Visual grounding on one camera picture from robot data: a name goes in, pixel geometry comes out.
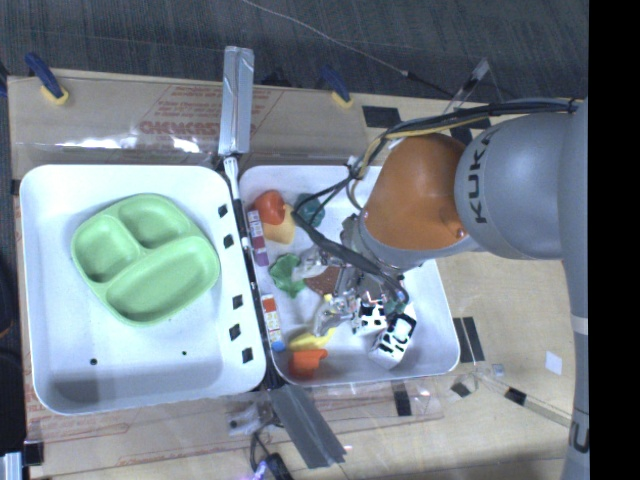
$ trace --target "hole in bin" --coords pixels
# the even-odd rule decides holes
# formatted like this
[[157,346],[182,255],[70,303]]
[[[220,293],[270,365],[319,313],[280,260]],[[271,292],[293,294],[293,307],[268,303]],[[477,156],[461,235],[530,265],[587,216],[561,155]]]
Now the hole in bin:
[[248,363],[252,359],[253,359],[253,350],[251,350],[251,348],[245,348],[242,351],[242,362]]
[[240,336],[240,324],[236,324],[229,329],[231,341],[235,340],[238,336]]

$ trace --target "white object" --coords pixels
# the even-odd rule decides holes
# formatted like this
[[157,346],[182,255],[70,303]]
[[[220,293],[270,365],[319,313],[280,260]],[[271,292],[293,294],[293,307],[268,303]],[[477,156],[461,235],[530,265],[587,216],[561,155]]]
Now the white object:
[[[369,174],[356,188],[358,201],[366,201],[379,174],[380,167],[370,168]],[[343,166],[261,165],[242,174],[240,196],[245,207],[248,207],[265,190],[274,189],[280,192],[285,202],[291,204],[301,193],[316,193],[337,183],[346,175],[347,169]],[[325,211],[319,231],[327,238],[339,241],[342,221],[355,209],[343,191],[331,200]],[[298,231],[289,245],[268,241],[271,261],[288,252],[300,256],[311,247],[308,235]],[[276,298],[285,342],[303,332],[309,332],[322,297],[310,289],[304,289],[292,299],[275,286],[268,269],[257,269],[256,276],[260,291],[271,293]],[[402,362],[392,371],[379,367],[367,358],[371,348],[371,335],[353,336],[351,325],[345,322],[336,328],[325,346],[329,355],[322,360],[312,379],[289,376],[288,352],[272,353],[280,375],[292,384],[322,386],[425,377],[452,370],[459,360],[460,345],[436,262],[426,261],[420,268],[407,272],[405,286],[415,309],[415,315],[411,316],[418,321],[418,325],[413,333],[411,347]]]
[[374,363],[390,370],[400,364],[416,326],[415,319],[400,315],[389,329],[382,331],[367,354]]
[[[93,294],[70,247],[86,219],[145,192],[172,199],[198,224],[220,257],[221,273],[211,290],[170,319],[133,327]],[[217,173],[45,165],[22,180],[20,204],[33,384],[47,408],[92,413],[232,395],[260,383],[266,358],[231,196]],[[226,213],[218,211],[223,206]],[[228,235],[234,245],[226,248]]]
[[491,365],[491,367],[493,368],[493,374],[496,377],[504,377],[504,365],[497,363],[497,364],[493,364]]
[[382,306],[371,308],[360,307],[358,313],[351,320],[353,334],[362,336],[379,332],[387,328],[387,317],[382,313]]
[[562,375],[562,358],[547,350],[545,368],[556,375]]

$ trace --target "green plate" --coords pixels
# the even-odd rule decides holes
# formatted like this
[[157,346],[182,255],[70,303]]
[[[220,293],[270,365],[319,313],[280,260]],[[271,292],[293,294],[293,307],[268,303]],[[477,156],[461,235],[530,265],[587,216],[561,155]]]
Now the green plate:
[[157,194],[129,197],[83,222],[71,253],[102,303],[133,325],[169,318],[220,276],[211,242],[170,199]]

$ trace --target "cable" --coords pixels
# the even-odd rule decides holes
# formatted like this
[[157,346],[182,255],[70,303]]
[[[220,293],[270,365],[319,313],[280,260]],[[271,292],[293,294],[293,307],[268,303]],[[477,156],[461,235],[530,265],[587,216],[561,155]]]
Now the cable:
[[[324,208],[326,204],[331,199],[333,199],[342,189],[347,187],[352,180],[356,179],[356,175],[354,173],[355,173],[355,170],[349,167],[349,174],[343,180],[339,181],[338,183],[335,183],[329,188],[321,190],[316,194],[312,194],[306,197],[305,199],[303,199],[302,201],[300,201],[294,208],[293,212],[291,212],[291,216],[293,217],[293,220],[295,221],[295,223],[307,232],[311,241],[314,244],[316,244],[318,247],[320,247],[322,250],[328,252],[329,254],[337,258],[340,258],[344,262],[353,265],[354,267],[362,270],[363,272],[366,272],[368,274],[378,277],[385,284],[387,284],[389,288],[392,289],[393,294],[398,298],[400,302],[408,303],[409,293],[405,290],[405,288],[402,286],[402,284],[400,284],[400,282],[397,279],[394,279],[388,274],[385,274],[384,272],[382,272],[378,267],[378,265],[368,260],[361,254],[355,251],[352,251],[351,249],[345,247],[344,245],[338,242],[329,240],[326,236],[320,233],[320,231],[314,228],[313,225],[311,224],[313,222],[313,219],[319,213],[319,211],[322,208]],[[324,194],[328,194],[329,192],[331,192],[331,194],[320,205],[320,207],[316,210],[316,212],[314,212],[313,216],[310,219],[305,220],[302,217],[302,215],[300,215],[299,210],[305,204],[309,203],[310,201],[318,197],[323,196]]]
[[264,443],[260,439],[260,434],[262,433],[264,428],[271,424],[276,425],[278,427],[283,426],[280,423],[280,420],[276,416],[271,421],[265,423],[258,430],[253,432],[253,434],[251,434],[251,444],[249,447],[249,462],[251,464],[251,469],[253,470],[254,473],[258,470],[259,464],[256,461],[255,455],[256,455],[256,445],[260,445],[260,448],[262,448],[262,451],[265,454],[265,457],[264,459],[262,459],[261,462],[264,462],[267,465],[267,467],[269,468],[269,471],[271,471],[271,473],[276,478],[276,480],[293,480],[293,477],[289,473],[289,470],[287,469],[287,466],[284,464],[282,457],[280,457],[280,454],[269,452],[267,447],[264,445]]
[[282,14],[282,13],[280,13],[278,11],[274,11],[273,9],[269,9],[268,7],[264,7],[264,6],[260,5],[260,4],[252,2],[251,0],[240,0],[240,1],[245,3],[245,4],[247,4],[247,5],[249,5],[250,7],[253,7],[255,9],[259,9],[259,10],[261,10],[263,12],[266,12],[268,14],[271,14],[273,16],[277,16],[278,18],[282,18],[282,19],[285,19],[287,21],[290,21],[291,23],[295,23],[296,25],[298,25],[300,27],[306,28],[307,30],[313,32],[314,34],[319,35],[320,37],[322,37],[323,39],[326,39],[327,41],[329,41],[331,43],[337,44],[338,46],[341,46],[342,48],[346,48],[347,50],[350,50],[350,51],[352,51],[354,53],[358,53],[358,54],[360,54],[360,55],[362,55],[364,57],[367,57],[368,59],[370,59],[370,60],[372,60],[374,62],[377,62],[378,64],[381,64],[381,65],[383,65],[383,66],[395,71],[396,73],[400,73],[405,78],[409,77],[409,72],[408,71],[402,70],[402,69],[394,66],[393,64],[390,64],[389,62],[386,62],[386,61],[384,61],[382,59],[379,59],[378,57],[375,57],[375,56],[371,55],[370,53],[367,53],[367,52],[362,51],[362,50],[360,50],[358,48],[355,48],[355,47],[350,46],[350,45],[348,45],[346,43],[343,43],[342,41],[340,41],[338,39],[335,39],[335,38],[331,37],[330,35],[322,32],[322,30],[319,30],[319,29],[317,29],[317,28],[315,28],[315,27],[313,27],[313,26],[311,26],[311,25],[309,25],[309,24],[307,24],[307,23],[305,23],[303,21],[300,21],[300,20],[294,18],[293,16],[289,16],[287,14]]
[[429,118],[418,118],[403,121],[389,128],[369,145],[360,161],[358,178],[361,179],[367,167],[382,151],[388,141],[403,137],[415,137],[438,133],[453,128],[466,126],[489,117],[513,114],[534,114],[541,112],[568,112],[577,110],[579,104],[575,100],[559,100],[553,98],[517,99],[506,103],[493,103],[466,109],[458,109],[448,114]]
[[452,92],[449,92],[446,89],[443,89],[439,85],[433,84],[431,82],[427,82],[426,80],[420,78],[418,75],[416,75],[415,73],[413,73],[411,71],[407,71],[406,77],[407,77],[408,80],[411,80],[413,82],[419,82],[419,83],[421,83],[423,85],[431,87],[432,89],[435,89],[436,91],[441,92],[442,94],[444,94],[445,96],[447,96],[449,98],[453,98],[455,96],[455,94],[453,94]]
[[362,206],[360,205],[360,203],[358,203],[358,200],[356,199],[356,187],[358,186],[359,182],[360,180],[355,179],[353,180],[351,185],[347,187],[347,197],[349,198],[349,201],[355,207],[355,209],[358,211],[361,211]]

